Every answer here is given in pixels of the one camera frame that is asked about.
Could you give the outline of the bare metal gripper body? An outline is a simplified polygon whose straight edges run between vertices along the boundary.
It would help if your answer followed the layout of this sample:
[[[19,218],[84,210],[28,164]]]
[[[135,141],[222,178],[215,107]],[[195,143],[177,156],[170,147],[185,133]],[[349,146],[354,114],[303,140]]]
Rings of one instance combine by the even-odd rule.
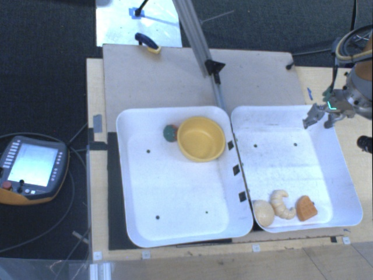
[[[328,100],[328,112],[338,119],[355,115],[372,119],[372,101],[356,90],[335,89]]]

